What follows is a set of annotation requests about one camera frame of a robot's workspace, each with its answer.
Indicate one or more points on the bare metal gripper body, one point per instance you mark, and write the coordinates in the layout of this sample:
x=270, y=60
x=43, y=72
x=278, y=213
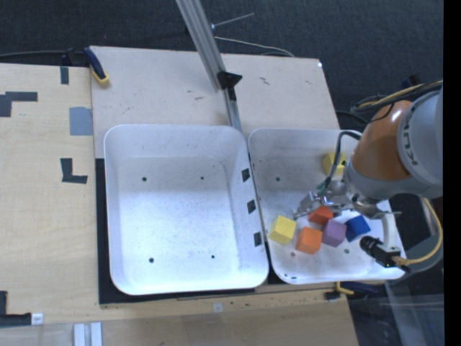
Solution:
x=340, y=193

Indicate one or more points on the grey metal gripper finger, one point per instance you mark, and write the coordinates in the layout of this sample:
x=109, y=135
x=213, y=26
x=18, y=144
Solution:
x=309, y=202

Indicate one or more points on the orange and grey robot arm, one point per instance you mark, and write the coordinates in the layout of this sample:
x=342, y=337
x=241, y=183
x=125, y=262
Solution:
x=389, y=150

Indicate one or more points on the red-orange cube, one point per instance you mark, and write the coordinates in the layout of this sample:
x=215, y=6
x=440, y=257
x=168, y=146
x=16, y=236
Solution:
x=320, y=215

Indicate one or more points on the white plastic tray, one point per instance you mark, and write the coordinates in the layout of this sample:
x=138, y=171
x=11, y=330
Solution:
x=288, y=193
x=180, y=211

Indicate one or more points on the yellow cube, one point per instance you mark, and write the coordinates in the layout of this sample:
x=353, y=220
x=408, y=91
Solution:
x=328, y=162
x=282, y=230

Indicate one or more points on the blue cube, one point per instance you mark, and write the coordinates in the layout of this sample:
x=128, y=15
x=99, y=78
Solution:
x=357, y=227

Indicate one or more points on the orange cube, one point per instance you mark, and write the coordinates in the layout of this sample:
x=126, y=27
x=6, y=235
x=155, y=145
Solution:
x=308, y=240

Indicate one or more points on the purple cube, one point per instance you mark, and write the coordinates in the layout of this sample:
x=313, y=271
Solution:
x=334, y=233

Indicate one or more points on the pale wood board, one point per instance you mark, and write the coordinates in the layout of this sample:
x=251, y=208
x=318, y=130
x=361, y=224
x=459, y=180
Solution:
x=158, y=85

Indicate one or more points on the black cylinder on white bracket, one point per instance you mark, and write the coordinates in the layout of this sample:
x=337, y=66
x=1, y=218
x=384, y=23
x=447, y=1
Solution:
x=386, y=254

